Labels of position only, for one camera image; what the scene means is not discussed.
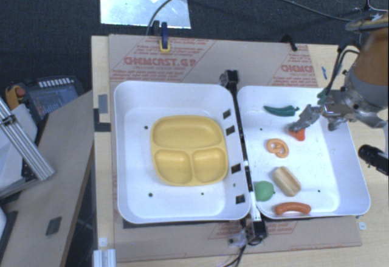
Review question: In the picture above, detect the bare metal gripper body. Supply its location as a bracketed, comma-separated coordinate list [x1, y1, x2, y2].
[322, 90, 389, 132]

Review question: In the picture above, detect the green chili pepper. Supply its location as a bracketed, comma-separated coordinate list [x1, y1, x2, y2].
[263, 104, 300, 117]

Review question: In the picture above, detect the orange pretzel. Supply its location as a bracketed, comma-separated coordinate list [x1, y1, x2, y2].
[266, 137, 289, 159]

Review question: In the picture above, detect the white plastic tray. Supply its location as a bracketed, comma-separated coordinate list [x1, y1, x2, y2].
[113, 80, 252, 225]
[236, 85, 372, 220]

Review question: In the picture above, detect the thin black and white rod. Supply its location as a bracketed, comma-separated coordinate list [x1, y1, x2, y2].
[228, 83, 263, 224]

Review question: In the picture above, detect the tan hot dog bun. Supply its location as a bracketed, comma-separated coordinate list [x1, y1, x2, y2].
[272, 165, 302, 198]

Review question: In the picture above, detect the green lime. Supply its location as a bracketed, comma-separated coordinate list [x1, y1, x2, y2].
[253, 180, 275, 203]

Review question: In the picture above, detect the orange sausage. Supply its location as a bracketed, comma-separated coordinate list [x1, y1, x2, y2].
[274, 202, 312, 217]

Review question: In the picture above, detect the yellow divided plate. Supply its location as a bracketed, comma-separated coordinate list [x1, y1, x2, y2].
[150, 114, 230, 187]

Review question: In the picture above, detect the brown cardboard board red print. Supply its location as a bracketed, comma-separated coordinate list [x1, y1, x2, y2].
[108, 33, 363, 263]

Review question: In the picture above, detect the black cylinder on white bracket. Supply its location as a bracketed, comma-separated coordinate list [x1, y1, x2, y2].
[357, 144, 389, 176]

